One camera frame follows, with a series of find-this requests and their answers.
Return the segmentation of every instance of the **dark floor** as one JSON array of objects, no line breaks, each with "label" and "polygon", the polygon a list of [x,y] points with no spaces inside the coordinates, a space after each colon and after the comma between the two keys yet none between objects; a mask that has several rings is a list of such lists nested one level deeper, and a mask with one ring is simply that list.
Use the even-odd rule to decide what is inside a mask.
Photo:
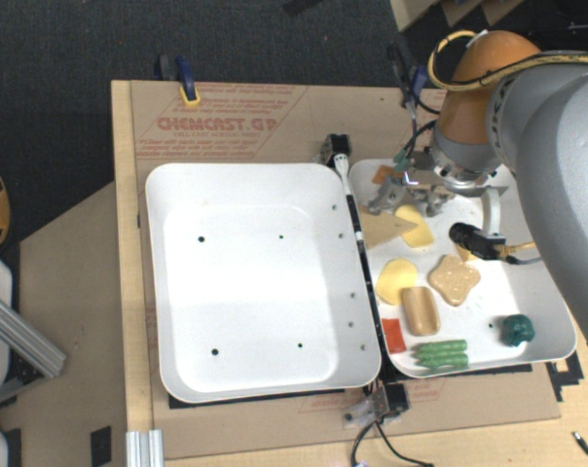
[{"label": "dark floor", "polygon": [[[110,81],[185,54],[198,81],[393,86],[388,0],[0,0],[0,172],[22,239],[114,178]],[[570,26],[580,29],[570,30]],[[588,0],[527,0],[496,26],[588,50]],[[420,63],[452,29],[434,6],[404,36]]]}]

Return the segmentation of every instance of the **black carpet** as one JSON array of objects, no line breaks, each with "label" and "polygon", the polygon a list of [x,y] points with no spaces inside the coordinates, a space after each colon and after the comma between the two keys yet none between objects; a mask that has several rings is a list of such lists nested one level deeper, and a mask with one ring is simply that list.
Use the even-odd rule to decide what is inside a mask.
[{"label": "black carpet", "polygon": [[[389,0],[288,14],[291,1],[0,0],[0,172],[16,238],[113,180],[110,82],[153,79],[158,54],[188,56],[198,81],[394,85]],[[527,0],[494,27],[476,10],[457,28],[588,50],[588,0]],[[434,6],[404,38],[425,63],[451,30]]]}]

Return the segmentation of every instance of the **blue clamp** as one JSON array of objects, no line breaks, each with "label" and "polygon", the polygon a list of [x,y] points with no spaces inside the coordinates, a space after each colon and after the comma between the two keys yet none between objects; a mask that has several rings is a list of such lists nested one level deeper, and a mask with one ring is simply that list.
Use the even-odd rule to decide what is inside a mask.
[{"label": "blue clamp", "polygon": [[190,62],[183,55],[178,55],[175,58],[177,64],[177,70],[179,72],[179,82],[181,86],[179,91],[181,97],[184,99],[184,103],[187,107],[193,107],[201,102],[199,91],[195,86],[195,80],[193,77],[193,71],[190,68]]}]

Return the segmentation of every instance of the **wooden table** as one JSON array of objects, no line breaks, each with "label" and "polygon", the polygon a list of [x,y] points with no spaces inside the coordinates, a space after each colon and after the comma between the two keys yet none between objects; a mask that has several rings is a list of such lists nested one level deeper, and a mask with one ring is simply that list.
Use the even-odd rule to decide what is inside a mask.
[{"label": "wooden table", "polygon": [[[361,98],[362,114],[365,99]],[[136,226],[139,214],[134,158],[131,82],[112,83],[112,108],[118,234],[123,317],[123,348],[127,422],[130,431],[154,428],[148,362],[141,242]],[[499,425],[459,431],[409,435],[394,440],[398,450],[437,466],[586,465],[588,457],[575,442],[578,431],[588,443],[588,348],[578,338],[577,354],[584,379],[565,387],[562,417],[532,423]],[[182,466],[347,466],[351,443],[339,442],[288,449],[271,449],[210,457],[170,460]],[[358,457],[372,466],[402,465],[382,440],[363,442]]]}]

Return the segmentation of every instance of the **empty white tray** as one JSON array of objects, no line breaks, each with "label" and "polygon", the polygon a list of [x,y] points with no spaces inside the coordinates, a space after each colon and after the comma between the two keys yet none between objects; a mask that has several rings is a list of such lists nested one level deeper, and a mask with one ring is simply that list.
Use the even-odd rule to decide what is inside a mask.
[{"label": "empty white tray", "polygon": [[[392,166],[392,160],[366,160],[352,166],[349,174],[355,199],[359,205],[367,204],[378,194],[379,185],[372,182],[379,166]],[[500,232],[509,245],[532,240],[524,219],[515,180],[507,168],[501,167],[491,185],[507,187],[501,195]],[[411,248],[402,237],[368,250],[370,271],[374,282],[385,264],[396,258],[409,260],[418,269],[418,284],[432,290],[441,319],[441,329],[434,336],[415,336],[409,331],[408,320],[402,305],[388,305],[378,301],[382,318],[398,318],[407,348],[421,342],[453,339],[467,340],[469,371],[507,367],[539,361],[552,361],[568,357],[575,350],[575,330],[569,310],[542,263],[512,266],[500,261],[475,260],[469,264],[478,269],[480,282],[469,292],[460,306],[451,306],[428,283],[428,275],[445,254],[458,255],[448,231],[456,222],[482,228],[483,210],[479,198],[456,196],[442,207],[437,216],[425,217],[424,204],[420,211],[425,218],[434,242],[425,247]],[[532,249],[525,258],[538,255]],[[508,346],[501,341],[501,322],[511,314],[523,313],[533,323],[535,337],[519,346]],[[465,369],[441,367],[436,371],[417,365],[413,352],[407,350],[390,355],[394,366],[411,377],[435,377],[464,372]]]},{"label": "empty white tray", "polygon": [[204,403],[371,382],[379,344],[342,183],[314,163],[148,177],[160,370]]}]

